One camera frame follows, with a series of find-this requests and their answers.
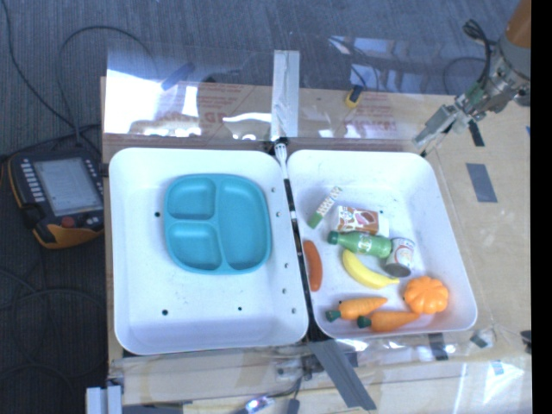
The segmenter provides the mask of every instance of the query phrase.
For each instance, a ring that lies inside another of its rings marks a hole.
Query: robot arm
[[[412,140],[417,148],[424,147],[422,154],[428,153],[428,145],[435,138],[444,138],[451,129],[462,133],[469,123],[482,120],[487,111],[499,113],[512,99],[521,105],[530,104],[531,0],[519,1],[494,49],[477,23],[466,23],[464,30],[484,42],[485,68],[453,104],[441,106]]]

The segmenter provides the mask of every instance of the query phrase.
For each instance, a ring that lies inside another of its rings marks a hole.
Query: silver can
[[[391,244],[392,251],[383,266],[384,271],[395,278],[409,276],[416,244],[414,241],[403,237],[392,238]]]

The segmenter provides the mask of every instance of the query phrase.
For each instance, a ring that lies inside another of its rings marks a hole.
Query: button
[[[61,227],[64,229],[72,229],[75,226],[75,220],[71,216],[63,216],[61,218]]]

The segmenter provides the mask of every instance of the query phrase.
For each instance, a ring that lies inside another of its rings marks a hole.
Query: pumpkin
[[[415,313],[434,314],[447,308],[449,289],[439,279],[421,276],[408,282],[403,297]]]

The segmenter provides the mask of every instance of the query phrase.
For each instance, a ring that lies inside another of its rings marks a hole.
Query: banana
[[[398,284],[398,278],[389,278],[383,274],[370,270],[362,264],[361,260],[357,258],[352,251],[346,248],[343,250],[342,260],[347,273],[349,273],[354,280],[365,286],[380,289],[391,284]]]

